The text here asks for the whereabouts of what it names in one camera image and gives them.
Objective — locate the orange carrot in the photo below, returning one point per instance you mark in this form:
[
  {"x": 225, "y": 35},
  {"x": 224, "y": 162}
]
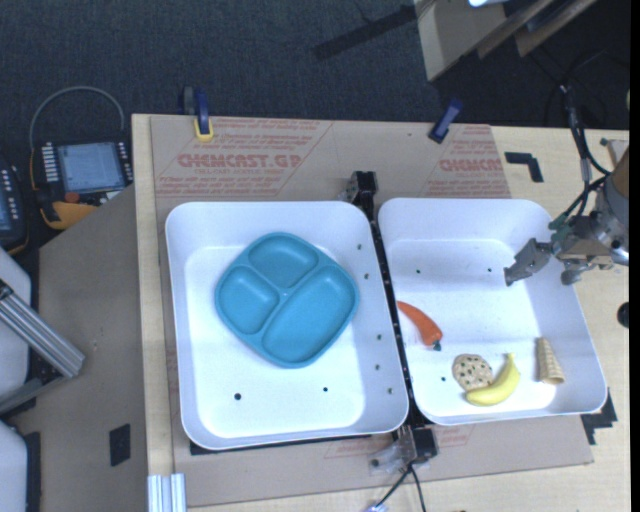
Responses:
[{"x": 422, "y": 320}]

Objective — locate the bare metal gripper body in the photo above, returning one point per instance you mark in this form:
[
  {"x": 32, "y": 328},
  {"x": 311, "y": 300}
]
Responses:
[{"x": 590, "y": 246}]

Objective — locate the tan chocolate chip biscuit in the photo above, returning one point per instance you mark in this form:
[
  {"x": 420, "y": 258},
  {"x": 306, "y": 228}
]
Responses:
[{"x": 469, "y": 370}]

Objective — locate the thin black rod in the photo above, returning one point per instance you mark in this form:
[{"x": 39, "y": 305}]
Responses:
[{"x": 392, "y": 310}]

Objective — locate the yellow banana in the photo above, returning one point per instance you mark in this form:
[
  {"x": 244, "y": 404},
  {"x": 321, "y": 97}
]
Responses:
[{"x": 502, "y": 385}]

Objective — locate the white plastic tray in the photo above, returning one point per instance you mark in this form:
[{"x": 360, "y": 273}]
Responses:
[
  {"x": 475, "y": 310},
  {"x": 280, "y": 400}
]

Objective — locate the brown cardboard board red print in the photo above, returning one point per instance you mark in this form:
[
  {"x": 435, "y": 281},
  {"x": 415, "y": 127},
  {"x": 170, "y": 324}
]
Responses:
[{"x": 300, "y": 150}]

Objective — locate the blue divided plate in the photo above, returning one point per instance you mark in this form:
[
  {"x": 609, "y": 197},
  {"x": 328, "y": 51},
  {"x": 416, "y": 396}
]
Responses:
[{"x": 287, "y": 300}]

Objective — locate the beige ice cream cone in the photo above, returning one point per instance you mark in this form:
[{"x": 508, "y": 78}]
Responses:
[{"x": 549, "y": 362}]

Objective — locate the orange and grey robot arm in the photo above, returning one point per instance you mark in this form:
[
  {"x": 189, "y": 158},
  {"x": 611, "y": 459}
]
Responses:
[{"x": 620, "y": 190}]

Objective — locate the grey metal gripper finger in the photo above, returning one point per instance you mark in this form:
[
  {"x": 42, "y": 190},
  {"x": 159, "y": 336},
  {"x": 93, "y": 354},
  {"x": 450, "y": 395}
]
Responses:
[
  {"x": 575, "y": 272},
  {"x": 528, "y": 260}
]

